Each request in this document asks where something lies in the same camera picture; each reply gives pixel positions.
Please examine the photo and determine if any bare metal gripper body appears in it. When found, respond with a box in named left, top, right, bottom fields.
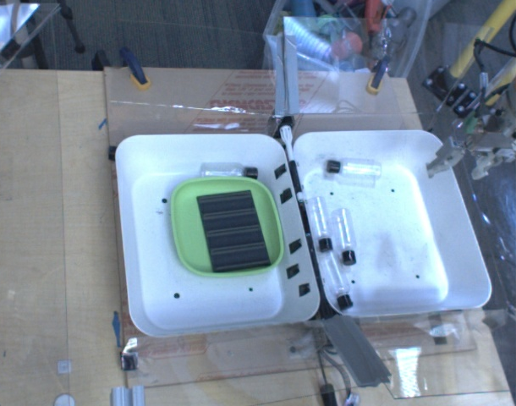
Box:
left=464, top=116, right=516, bottom=150

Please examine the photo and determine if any clear bottle with black cap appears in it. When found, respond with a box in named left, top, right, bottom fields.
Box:
left=331, top=208, right=358, bottom=266
left=305, top=196, right=334, bottom=253
left=325, top=157, right=382, bottom=187
left=200, top=162, right=259, bottom=180
left=320, top=251, right=354, bottom=311

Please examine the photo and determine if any white plastic tray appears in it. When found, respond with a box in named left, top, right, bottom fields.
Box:
left=115, top=133, right=321, bottom=337
left=290, top=129, right=492, bottom=319

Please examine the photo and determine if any clear plastic bin of toys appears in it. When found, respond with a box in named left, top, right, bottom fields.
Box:
left=262, top=0, right=437, bottom=80

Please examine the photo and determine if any black ribbed rectangular block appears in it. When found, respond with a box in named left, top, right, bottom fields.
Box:
left=196, top=189, right=272, bottom=273

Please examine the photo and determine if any brown cardboard board red print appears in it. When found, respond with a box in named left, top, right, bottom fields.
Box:
left=103, top=66, right=513, bottom=399

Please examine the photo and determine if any green plate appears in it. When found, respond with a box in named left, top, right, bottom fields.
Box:
left=169, top=176, right=284, bottom=277

